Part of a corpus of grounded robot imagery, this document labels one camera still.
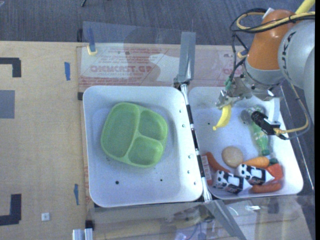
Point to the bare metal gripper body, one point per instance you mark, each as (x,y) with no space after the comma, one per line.
(237,87)

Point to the beige round biscuit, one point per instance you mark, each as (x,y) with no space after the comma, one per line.
(232,156)

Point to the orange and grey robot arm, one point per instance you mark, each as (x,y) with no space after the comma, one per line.
(267,46)

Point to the black cylinder on white bracket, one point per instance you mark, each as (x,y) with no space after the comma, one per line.
(268,126)

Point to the green divided plate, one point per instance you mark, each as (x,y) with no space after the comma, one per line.
(122,131)

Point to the white plastic tray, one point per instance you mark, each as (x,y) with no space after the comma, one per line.
(232,136)
(150,184)

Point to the brown cardboard board red print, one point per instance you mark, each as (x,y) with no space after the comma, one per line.
(150,64)

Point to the clear green plastic bottle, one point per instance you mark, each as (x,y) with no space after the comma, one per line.
(260,137)

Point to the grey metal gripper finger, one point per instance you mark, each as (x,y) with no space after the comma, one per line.
(233,100)
(220,100)

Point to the thin black and white rod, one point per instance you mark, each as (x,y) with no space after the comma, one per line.
(192,124)

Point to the orange carrot with green top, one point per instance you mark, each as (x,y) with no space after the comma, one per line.
(257,162)

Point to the orange sausage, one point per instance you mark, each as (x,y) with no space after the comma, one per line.
(215,162)
(266,187)

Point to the small grey can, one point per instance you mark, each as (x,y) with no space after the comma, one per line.
(246,116)

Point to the black and white cow-print carton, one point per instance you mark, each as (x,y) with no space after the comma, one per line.
(253,174)
(228,181)

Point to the yellow banana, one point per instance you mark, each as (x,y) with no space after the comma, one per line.
(225,117)

